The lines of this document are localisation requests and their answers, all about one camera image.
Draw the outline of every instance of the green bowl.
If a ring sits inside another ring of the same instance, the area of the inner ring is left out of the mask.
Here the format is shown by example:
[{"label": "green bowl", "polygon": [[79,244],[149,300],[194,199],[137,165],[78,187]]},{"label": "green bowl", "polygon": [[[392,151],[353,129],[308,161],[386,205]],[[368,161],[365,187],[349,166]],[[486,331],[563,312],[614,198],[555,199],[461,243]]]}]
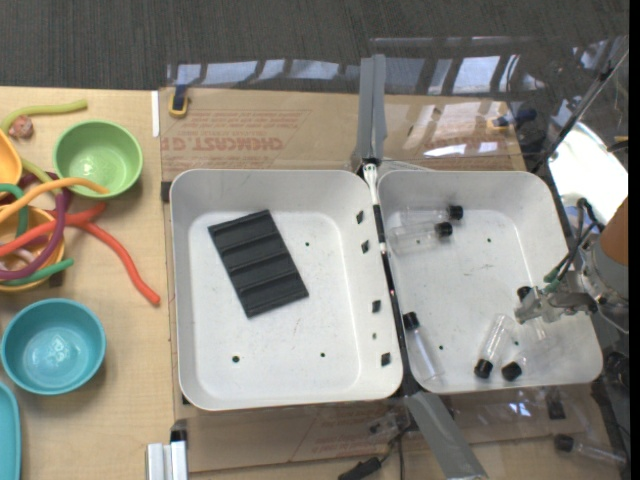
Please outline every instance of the green bowl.
[{"label": "green bowl", "polygon": [[104,120],[67,128],[53,149],[58,176],[86,178],[109,189],[108,194],[98,194],[86,187],[71,187],[90,199],[109,199],[129,190],[142,173],[142,163],[137,139],[119,124]]},{"label": "green bowl", "polygon": [[60,395],[95,375],[106,347],[102,324],[91,310],[69,299],[44,299],[11,320],[0,354],[16,385],[38,395]]}]

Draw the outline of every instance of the yellow bowl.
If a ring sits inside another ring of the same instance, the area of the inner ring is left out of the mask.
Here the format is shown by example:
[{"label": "yellow bowl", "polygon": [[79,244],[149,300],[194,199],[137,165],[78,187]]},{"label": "yellow bowl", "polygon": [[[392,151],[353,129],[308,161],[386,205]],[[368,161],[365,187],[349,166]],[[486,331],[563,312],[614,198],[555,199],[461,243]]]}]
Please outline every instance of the yellow bowl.
[{"label": "yellow bowl", "polygon": [[[2,215],[3,211],[4,211],[4,208],[0,207],[0,215]],[[28,229],[35,228],[40,224],[45,224],[47,222],[51,222],[52,220],[53,220],[53,217],[49,215],[47,212],[41,210],[40,208],[29,206],[29,228]],[[17,228],[18,228],[18,214],[14,213],[7,220],[0,223],[0,242],[7,243],[12,241],[15,237]],[[27,247],[27,250],[30,251],[33,255],[38,256],[45,247],[46,247],[46,243]],[[49,256],[47,261],[45,261],[42,267],[40,268],[53,265],[54,263],[58,263],[62,259],[63,255],[64,255],[64,238],[60,240],[60,243],[58,244],[56,249],[53,251],[53,254]],[[4,256],[3,261],[5,262],[5,264],[7,264],[7,267],[9,269],[12,268],[12,261],[15,261],[15,263],[22,263],[22,261],[15,259],[15,256],[13,255]],[[13,268],[20,268],[20,267],[18,265],[15,265],[13,266]],[[0,292],[1,293],[26,292],[28,290],[35,288],[36,286],[41,285],[42,283],[47,281],[47,279],[48,278],[45,277],[44,279],[34,281],[33,283],[25,284],[23,286],[4,286],[0,284]]]},{"label": "yellow bowl", "polygon": [[[22,162],[9,137],[0,130],[0,183],[17,185],[22,176]],[[7,195],[0,192],[0,200]]]}]

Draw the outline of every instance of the dark gray carpet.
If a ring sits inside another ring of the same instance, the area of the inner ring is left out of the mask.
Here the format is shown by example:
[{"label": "dark gray carpet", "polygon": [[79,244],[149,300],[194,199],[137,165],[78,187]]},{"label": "dark gray carpet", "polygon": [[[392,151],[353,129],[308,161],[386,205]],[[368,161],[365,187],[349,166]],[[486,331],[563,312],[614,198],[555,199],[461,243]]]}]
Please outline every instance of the dark gray carpet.
[{"label": "dark gray carpet", "polygon": [[1,85],[154,89],[169,62],[359,64],[374,37],[628,33],[630,0],[0,0]]}]

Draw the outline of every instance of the plastic bowl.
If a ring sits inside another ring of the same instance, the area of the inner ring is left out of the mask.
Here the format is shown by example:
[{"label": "plastic bowl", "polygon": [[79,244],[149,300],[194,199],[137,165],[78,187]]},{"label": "plastic bowl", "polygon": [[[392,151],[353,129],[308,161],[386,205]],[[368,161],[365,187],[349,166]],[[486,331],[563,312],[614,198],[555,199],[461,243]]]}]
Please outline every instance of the plastic bowl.
[{"label": "plastic bowl", "polygon": [[[0,130],[0,183],[17,185],[22,176],[22,162],[9,137]],[[7,195],[0,192],[0,199]]]},{"label": "plastic bowl", "polygon": [[128,130],[111,121],[82,121],[67,128],[53,149],[53,167],[61,178],[78,177],[109,189],[70,190],[90,199],[109,199],[129,190],[142,173],[142,149]]},{"label": "plastic bowl", "polygon": [[[0,207],[0,214],[2,214],[2,212],[4,211],[4,208]],[[53,217],[51,215],[49,215],[47,212],[41,210],[40,208],[35,208],[33,206],[29,206],[29,226],[28,229],[32,229],[35,228],[36,226],[39,226],[40,224],[45,224],[47,222],[51,222],[53,220]],[[15,234],[16,234],[16,229],[18,227],[18,214],[14,213],[13,215],[11,215],[7,220],[5,220],[4,222],[0,223],[0,242],[2,243],[7,243],[10,242],[11,240],[14,239]],[[42,250],[46,247],[46,244],[38,244],[38,245],[33,245],[30,247],[27,247],[27,250],[29,250],[31,253],[33,253],[34,255],[38,255],[42,252]],[[42,265],[42,267],[40,268],[44,268],[44,267],[48,267],[49,265],[53,265],[54,263],[58,263],[62,257],[64,256],[64,237],[62,238],[62,240],[60,240],[60,243],[58,243],[58,246],[56,247],[55,251],[53,251],[53,254],[51,254],[51,256],[49,256],[49,258],[47,259],[47,261],[44,262],[44,264]],[[5,263],[7,263],[7,268],[11,268],[13,269],[13,266],[11,264],[12,261],[16,261],[14,259],[12,259],[13,257],[5,257],[3,258],[3,261]],[[26,292],[28,290],[31,290],[33,288],[35,288],[36,286],[40,286],[42,283],[45,283],[47,281],[48,278],[44,278],[44,279],[40,279],[38,281],[34,281],[33,283],[29,283],[29,284],[24,284],[22,286],[4,286],[2,284],[0,284],[0,293],[21,293],[21,292]]]},{"label": "plastic bowl", "polygon": [[7,375],[22,389],[60,395],[91,379],[107,340],[98,317],[69,299],[45,299],[20,311],[2,338]]}]

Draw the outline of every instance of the glass vial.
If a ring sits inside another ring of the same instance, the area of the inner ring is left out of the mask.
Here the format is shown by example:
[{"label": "glass vial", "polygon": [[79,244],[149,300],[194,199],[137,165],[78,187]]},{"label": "glass vial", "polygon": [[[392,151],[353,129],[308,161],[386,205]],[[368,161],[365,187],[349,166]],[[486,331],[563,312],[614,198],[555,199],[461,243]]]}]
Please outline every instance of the glass vial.
[{"label": "glass vial", "polygon": [[487,333],[473,372],[481,379],[488,379],[494,365],[499,364],[506,346],[511,341],[516,322],[507,315],[498,314]]},{"label": "glass vial", "polygon": [[560,354],[560,340],[555,336],[547,336],[518,352],[509,364],[503,366],[502,376],[514,381],[523,374],[530,376],[544,372]]},{"label": "glass vial", "polygon": [[416,380],[424,384],[444,374],[444,370],[438,361],[438,357],[429,346],[427,340],[421,332],[420,321],[414,312],[403,315],[405,338],[407,340],[407,351],[411,372]]},{"label": "glass vial", "polygon": [[407,206],[400,215],[402,224],[420,224],[426,222],[450,222],[461,220],[464,209],[459,205],[449,205],[446,208],[430,208],[427,206]]},{"label": "glass vial", "polygon": [[553,438],[553,444],[559,452],[582,455],[615,466],[620,471],[627,466],[627,454],[622,450],[615,450],[602,443],[589,442],[580,436],[557,434]]},{"label": "glass vial", "polygon": [[396,251],[412,250],[437,244],[453,234],[448,222],[411,224],[392,228],[388,234],[389,244]]}]

